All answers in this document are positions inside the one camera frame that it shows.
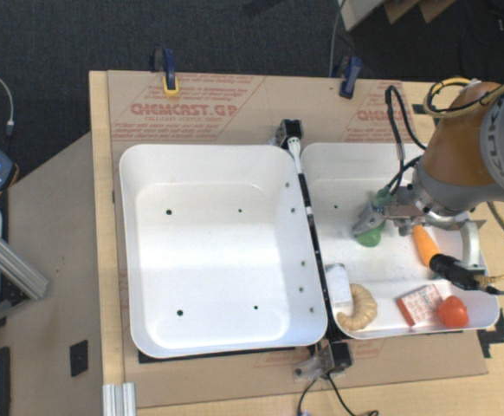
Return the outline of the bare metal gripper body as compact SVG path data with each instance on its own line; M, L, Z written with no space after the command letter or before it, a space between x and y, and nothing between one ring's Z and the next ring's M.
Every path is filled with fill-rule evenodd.
M410 235L417 224L435 225L441 220L421 202L413 185L399 186L384 202L383 213L400 235Z

